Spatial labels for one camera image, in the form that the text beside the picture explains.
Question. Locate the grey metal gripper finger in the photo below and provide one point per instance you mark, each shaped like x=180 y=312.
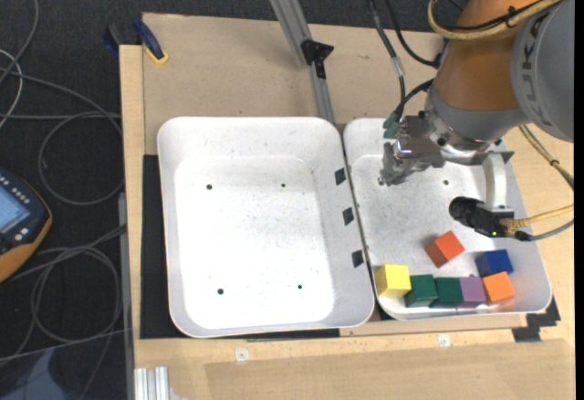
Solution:
x=388 y=165
x=407 y=170

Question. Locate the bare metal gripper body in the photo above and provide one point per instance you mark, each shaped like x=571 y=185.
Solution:
x=417 y=140

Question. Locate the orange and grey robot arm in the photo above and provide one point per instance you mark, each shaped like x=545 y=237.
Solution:
x=483 y=69

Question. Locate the white plastic tray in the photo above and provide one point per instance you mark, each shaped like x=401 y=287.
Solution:
x=410 y=224
x=255 y=229

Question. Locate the red-orange cube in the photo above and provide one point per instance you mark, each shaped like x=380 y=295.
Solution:
x=445 y=248

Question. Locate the yellow cube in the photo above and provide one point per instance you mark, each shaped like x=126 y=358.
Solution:
x=392 y=280

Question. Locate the green cube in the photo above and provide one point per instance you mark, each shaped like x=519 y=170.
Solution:
x=423 y=288
x=449 y=290

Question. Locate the blue cube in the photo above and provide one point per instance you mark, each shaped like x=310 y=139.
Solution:
x=495 y=261

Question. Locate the purple cube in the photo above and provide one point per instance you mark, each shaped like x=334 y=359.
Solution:
x=472 y=289

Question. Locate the orange cube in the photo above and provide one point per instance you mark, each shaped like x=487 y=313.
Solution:
x=498 y=287

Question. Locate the brown cardboard board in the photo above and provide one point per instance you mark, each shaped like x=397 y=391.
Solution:
x=228 y=69

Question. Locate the black cylinder on white bracket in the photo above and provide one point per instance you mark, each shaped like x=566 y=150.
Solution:
x=476 y=215

